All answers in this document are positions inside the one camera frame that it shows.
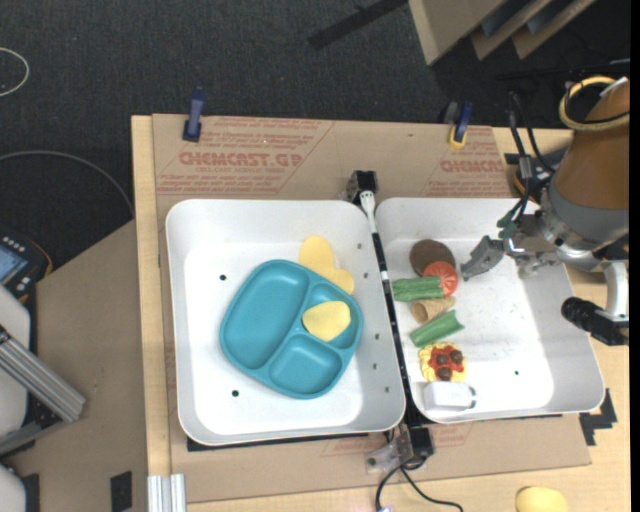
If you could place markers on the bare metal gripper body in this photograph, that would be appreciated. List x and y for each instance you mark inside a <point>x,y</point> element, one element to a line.
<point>575,250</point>

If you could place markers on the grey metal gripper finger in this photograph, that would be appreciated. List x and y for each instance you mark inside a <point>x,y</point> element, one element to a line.
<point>481,257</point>
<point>534,266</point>

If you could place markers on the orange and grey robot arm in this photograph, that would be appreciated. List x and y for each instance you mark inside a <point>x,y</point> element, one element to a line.
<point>592,165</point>

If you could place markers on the red tomato slice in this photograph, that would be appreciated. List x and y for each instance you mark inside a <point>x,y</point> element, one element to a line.
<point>442,277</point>

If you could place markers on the brown round biscuit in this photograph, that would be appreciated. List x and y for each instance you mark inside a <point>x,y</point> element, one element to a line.
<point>429,254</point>

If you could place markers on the white plastic tray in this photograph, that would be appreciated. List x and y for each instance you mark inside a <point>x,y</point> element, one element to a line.
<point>515,330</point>
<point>210,325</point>

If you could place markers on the tan ice cream cone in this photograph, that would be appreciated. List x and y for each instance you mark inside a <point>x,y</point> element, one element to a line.
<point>430,307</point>

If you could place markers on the green bean pod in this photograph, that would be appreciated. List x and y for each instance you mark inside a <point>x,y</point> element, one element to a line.
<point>436,328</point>
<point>415,289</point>

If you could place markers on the thin black and white rod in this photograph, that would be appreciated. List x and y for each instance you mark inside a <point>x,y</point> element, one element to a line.
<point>389,295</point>

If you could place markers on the yellow spaghetti with meatballs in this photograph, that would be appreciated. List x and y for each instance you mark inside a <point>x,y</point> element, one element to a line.
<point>442,362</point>

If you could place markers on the white cup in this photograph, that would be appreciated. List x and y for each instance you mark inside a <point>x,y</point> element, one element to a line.
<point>447,396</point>

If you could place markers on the yellow flat wavy slice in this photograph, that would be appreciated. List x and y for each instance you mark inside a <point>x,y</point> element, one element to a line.
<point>320,257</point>

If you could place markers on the yellow oval chip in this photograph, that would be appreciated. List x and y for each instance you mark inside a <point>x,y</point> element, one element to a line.
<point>326,320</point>

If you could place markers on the teal divided plate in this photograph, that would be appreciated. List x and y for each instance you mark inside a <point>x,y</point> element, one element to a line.
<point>265,320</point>

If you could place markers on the brown cardboard board red print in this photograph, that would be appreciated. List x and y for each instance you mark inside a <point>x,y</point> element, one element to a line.
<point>280,150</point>

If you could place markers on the yellow rounded toy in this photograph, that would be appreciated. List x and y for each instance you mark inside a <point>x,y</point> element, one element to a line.
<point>541,500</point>

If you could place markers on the black cylinder on white bracket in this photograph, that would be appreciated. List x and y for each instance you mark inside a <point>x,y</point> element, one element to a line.
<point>592,317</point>

